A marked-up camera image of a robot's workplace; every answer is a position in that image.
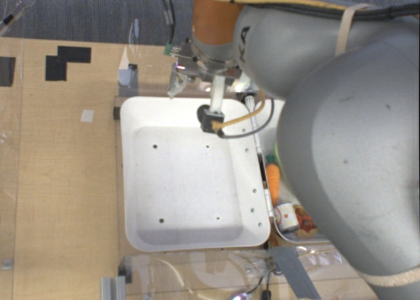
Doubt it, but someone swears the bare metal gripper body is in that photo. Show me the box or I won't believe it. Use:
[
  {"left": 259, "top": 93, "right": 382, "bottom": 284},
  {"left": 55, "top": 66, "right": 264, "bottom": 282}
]
[{"left": 170, "top": 39, "right": 243, "bottom": 85}]

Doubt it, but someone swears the white plastic tray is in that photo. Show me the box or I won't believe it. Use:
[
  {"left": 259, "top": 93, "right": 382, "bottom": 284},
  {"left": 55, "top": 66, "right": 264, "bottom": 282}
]
[
  {"left": 119, "top": 96, "right": 272, "bottom": 254},
  {"left": 244, "top": 97, "right": 332, "bottom": 245}
]

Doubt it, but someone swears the green divided plate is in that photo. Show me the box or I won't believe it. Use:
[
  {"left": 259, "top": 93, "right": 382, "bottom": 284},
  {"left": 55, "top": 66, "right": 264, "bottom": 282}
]
[{"left": 274, "top": 140, "right": 284, "bottom": 170}]

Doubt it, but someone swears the thin black and white rod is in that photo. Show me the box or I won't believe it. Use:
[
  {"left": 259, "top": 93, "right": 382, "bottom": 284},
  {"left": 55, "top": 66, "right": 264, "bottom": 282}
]
[{"left": 244, "top": 94, "right": 275, "bottom": 219}]

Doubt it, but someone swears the orange carrot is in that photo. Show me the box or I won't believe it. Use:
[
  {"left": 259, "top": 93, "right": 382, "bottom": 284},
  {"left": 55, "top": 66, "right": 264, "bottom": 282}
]
[{"left": 264, "top": 154, "right": 282, "bottom": 207}]

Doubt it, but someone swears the white can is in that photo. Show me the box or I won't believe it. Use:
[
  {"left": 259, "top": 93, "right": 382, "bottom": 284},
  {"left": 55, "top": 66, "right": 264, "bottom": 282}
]
[{"left": 273, "top": 202, "right": 300, "bottom": 233}]

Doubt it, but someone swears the red and tan pizza slice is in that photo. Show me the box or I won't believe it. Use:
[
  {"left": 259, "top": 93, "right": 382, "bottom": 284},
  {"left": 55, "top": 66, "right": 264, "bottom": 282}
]
[{"left": 293, "top": 205, "right": 319, "bottom": 238}]

